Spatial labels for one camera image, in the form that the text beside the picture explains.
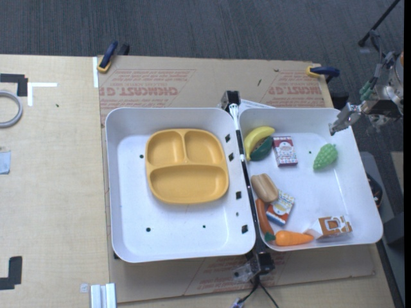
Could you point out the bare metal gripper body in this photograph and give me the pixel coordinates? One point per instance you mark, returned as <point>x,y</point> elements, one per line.
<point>383,107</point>

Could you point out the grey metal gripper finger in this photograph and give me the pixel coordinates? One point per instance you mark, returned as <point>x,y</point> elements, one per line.
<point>337,124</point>
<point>353,111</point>

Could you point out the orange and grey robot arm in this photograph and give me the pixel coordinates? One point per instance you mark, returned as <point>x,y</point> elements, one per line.
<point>402,60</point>

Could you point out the green grapes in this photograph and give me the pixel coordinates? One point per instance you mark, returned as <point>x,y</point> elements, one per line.
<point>325,157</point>

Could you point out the red and white carton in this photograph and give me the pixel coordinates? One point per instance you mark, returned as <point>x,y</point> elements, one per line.
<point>285,151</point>

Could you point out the white plastic tray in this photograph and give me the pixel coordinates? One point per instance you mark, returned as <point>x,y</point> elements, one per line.
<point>321,197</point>
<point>180,229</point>

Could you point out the dark green toy avocado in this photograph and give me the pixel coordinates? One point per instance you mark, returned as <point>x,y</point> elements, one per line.
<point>261,151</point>

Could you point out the white paper sheet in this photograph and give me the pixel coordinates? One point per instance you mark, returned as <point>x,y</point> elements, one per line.
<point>257,104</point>

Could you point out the yellow banana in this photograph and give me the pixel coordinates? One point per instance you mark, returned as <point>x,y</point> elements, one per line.
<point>253,136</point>

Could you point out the tan bread bun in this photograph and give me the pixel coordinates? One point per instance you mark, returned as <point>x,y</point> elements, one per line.
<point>264,187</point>

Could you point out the thin black and white rod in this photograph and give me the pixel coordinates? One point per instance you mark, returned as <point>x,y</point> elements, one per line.
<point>239,140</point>

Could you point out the orange and white carton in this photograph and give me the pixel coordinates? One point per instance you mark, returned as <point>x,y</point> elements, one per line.
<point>334,226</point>

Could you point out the blue orange white packet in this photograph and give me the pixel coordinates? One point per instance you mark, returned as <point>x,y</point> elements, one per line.
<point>280,208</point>

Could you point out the orange sausage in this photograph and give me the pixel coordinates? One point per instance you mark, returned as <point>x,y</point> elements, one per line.
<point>263,217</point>

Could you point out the orange carrot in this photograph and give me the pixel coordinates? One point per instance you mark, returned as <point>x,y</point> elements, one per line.
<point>292,238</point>

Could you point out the brown cardboard board red print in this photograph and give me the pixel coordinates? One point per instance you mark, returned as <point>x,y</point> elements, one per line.
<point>199,79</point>

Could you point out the yellow divided plate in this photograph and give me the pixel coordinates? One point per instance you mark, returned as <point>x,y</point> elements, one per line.
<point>187,180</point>

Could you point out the white tape roll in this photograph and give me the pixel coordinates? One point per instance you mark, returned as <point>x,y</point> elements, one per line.
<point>20,109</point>

